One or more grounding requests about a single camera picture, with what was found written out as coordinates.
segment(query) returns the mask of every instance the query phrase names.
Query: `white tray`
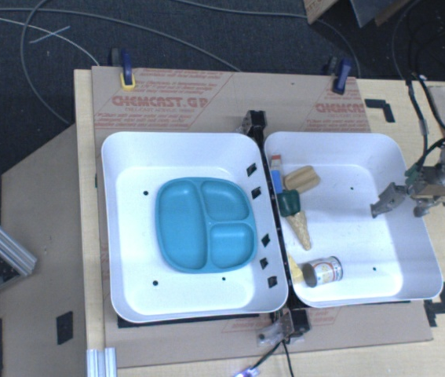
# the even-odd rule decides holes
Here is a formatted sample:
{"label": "white tray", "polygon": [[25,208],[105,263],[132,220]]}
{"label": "white tray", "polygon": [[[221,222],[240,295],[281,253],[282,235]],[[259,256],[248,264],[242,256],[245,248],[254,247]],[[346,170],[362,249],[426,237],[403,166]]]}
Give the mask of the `white tray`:
{"label": "white tray", "polygon": [[342,280],[314,288],[294,283],[299,299],[313,307],[433,298],[442,275],[415,203],[406,199],[375,219],[370,205],[394,181],[404,185],[398,145],[381,134],[286,133],[269,136],[268,158],[281,154],[283,174],[311,165],[321,182],[301,194],[312,249],[306,251],[282,218],[286,249],[300,266],[336,256]]}
{"label": "white tray", "polygon": [[[122,318],[142,323],[270,313],[284,305],[288,285],[261,154],[253,140],[234,133],[119,132],[105,140],[102,163],[111,300]],[[257,170],[248,176],[252,164]],[[248,195],[258,242],[251,263],[227,273],[194,274],[177,271],[162,258],[155,234],[156,195],[167,181],[186,177],[226,179]],[[261,194],[253,199],[257,187]],[[269,242],[264,246],[265,236]]]}

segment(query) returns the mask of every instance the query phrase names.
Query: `blue plate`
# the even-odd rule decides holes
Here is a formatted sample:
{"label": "blue plate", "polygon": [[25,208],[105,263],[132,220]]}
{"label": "blue plate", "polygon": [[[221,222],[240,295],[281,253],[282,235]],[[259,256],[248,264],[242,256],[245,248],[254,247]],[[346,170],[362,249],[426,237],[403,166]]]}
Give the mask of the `blue plate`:
{"label": "blue plate", "polygon": [[231,181],[168,181],[156,198],[155,224],[162,256],[185,273],[232,271],[252,261],[257,252],[250,201]]}

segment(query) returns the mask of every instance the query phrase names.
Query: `blue clamp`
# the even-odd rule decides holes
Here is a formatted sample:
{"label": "blue clamp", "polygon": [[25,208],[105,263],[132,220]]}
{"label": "blue clamp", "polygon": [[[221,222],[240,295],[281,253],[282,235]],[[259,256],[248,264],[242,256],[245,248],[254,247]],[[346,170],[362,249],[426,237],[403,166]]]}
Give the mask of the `blue clamp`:
{"label": "blue clamp", "polygon": [[122,62],[122,73],[121,87],[125,91],[131,91],[135,88],[135,76],[133,75],[133,69],[131,67],[131,59],[129,58],[128,52],[125,49],[121,49],[121,62]]}
{"label": "blue clamp", "polygon": [[337,67],[336,79],[332,85],[332,92],[344,94],[346,88],[346,80],[348,79],[349,72],[353,67],[352,62],[349,59],[342,59],[341,63]]}

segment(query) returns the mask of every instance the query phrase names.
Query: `wooden table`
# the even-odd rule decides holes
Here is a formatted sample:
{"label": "wooden table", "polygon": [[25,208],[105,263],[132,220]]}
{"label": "wooden table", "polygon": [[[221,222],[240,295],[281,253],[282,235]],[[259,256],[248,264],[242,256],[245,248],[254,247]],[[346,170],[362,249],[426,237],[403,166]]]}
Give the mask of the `wooden table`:
{"label": "wooden table", "polygon": [[[445,86],[445,83],[434,83]],[[384,99],[392,106],[395,123],[387,123],[381,110],[367,109],[372,132],[387,134],[401,147],[407,165],[420,156],[422,137],[415,112],[407,96],[404,82],[358,80],[363,99]],[[429,122],[429,140],[443,135],[416,86],[418,102]],[[86,341],[88,349],[105,347],[104,314],[100,271],[100,238],[98,225],[97,190],[95,189],[96,159],[93,134],[91,71],[75,72],[75,107],[78,141],[78,170],[81,204],[82,256],[85,287]],[[445,280],[445,207],[432,208],[425,217],[429,235],[436,251]],[[439,327],[433,329],[431,342],[391,346],[362,347],[347,350],[328,350],[291,355],[295,375],[308,376],[444,376],[445,375],[445,315],[439,316]],[[223,361],[170,364],[142,368],[119,369],[119,376],[231,376],[249,367],[257,358],[235,358]],[[284,355],[269,358],[260,367],[261,375],[288,375]]]}

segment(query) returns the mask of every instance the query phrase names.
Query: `silver can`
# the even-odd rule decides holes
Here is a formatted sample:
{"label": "silver can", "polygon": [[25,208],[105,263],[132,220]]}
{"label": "silver can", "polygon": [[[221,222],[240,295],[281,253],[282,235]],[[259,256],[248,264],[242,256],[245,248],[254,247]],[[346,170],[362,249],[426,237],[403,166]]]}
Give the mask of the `silver can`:
{"label": "silver can", "polygon": [[342,279],[342,265],[337,257],[319,258],[302,266],[304,280],[309,287],[329,284]]}

